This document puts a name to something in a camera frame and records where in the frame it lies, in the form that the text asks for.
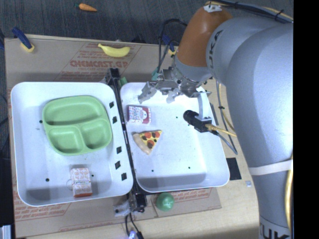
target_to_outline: green ball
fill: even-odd
[[[172,209],[174,203],[174,197],[168,192],[161,193],[156,200],[157,208],[164,212],[167,212],[170,209]]]

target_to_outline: hole in bin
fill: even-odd
[[[115,163],[115,169],[118,169],[120,166],[121,166],[120,161],[118,161],[118,162]]]
[[[122,181],[126,180],[128,177],[126,175],[126,173],[122,173]]]

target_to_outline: robotic arm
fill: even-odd
[[[196,88],[211,77],[227,89],[230,115],[256,188],[259,238],[293,238],[293,218],[287,215],[293,206],[293,200],[287,204],[293,195],[287,196],[287,181],[293,180],[292,20],[280,13],[272,19],[233,18],[218,5],[200,8],[172,68],[148,82],[139,101],[157,90],[168,94],[168,103],[182,94],[198,97]]]

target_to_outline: orange toy carrot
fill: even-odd
[[[95,8],[93,8],[92,6],[89,6],[89,5],[85,4],[85,3],[77,3],[75,6],[79,7],[81,10],[98,11]]]

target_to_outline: white tray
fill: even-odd
[[[91,95],[103,103],[113,137],[101,150],[65,156],[50,146],[40,120],[48,101],[76,95]],[[115,95],[109,86],[103,83],[24,82],[12,89],[11,104],[17,190],[26,204],[44,206],[114,197],[131,190],[133,177],[128,152]],[[77,167],[89,168],[92,196],[73,197],[70,170]]]
[[[199,133],[183,119],[186,110],[198,113],[198,99],[185,95],[167,104],[160,91],[141,105],[138,95],[145,83],[127,83],[121,88],[125,117],[127,106],[151,108],[150,124],[126,122],[138,184],[147,192],[164,192],[223,186],[229,181],[229,169],[219,137]],[[142,152],[133,133],[162,130],[160,140],[150,155]]]

